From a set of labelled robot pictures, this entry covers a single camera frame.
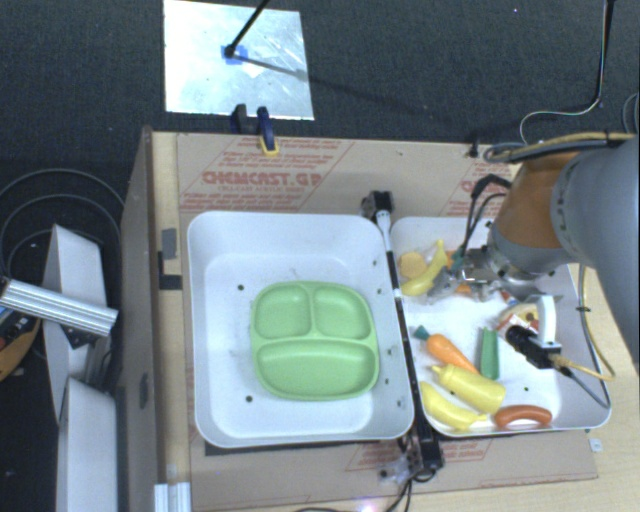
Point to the orange carrot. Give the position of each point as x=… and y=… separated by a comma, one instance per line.
x=447, y=350

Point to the red sausage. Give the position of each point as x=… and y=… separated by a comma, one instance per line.
x=522, y=415

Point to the yellow squeeze bottle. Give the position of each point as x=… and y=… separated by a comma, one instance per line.
x=472, y=387

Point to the green divided plate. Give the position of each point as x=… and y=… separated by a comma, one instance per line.
x=310, y=345

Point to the pizza slice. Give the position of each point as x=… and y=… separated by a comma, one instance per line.
x=517, y=315

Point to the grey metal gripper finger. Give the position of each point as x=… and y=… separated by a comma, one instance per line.
x=482, y=292
x=442, y=283

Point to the yellow banana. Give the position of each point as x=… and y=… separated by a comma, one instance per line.
x=422, y=280
x=445, y=407

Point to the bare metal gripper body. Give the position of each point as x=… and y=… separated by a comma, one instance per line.
x=492, y=272

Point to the thin black and white rod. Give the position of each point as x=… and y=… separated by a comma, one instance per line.
x=404, y=325

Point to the orange round biscuit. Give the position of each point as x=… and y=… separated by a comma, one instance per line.
x=411, y=264

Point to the white plastic tray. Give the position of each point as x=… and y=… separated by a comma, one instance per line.
x=225, y=325
x=460, y=317

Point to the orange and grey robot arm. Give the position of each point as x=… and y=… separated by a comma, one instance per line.
x=590, y=210

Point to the green rectangular block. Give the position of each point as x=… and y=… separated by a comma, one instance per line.
x=489, y=355

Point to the black cylinder on white bracket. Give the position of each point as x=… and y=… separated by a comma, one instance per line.
x=530, y=346

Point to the brown cardboard board red print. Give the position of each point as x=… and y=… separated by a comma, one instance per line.
x=280, y=175

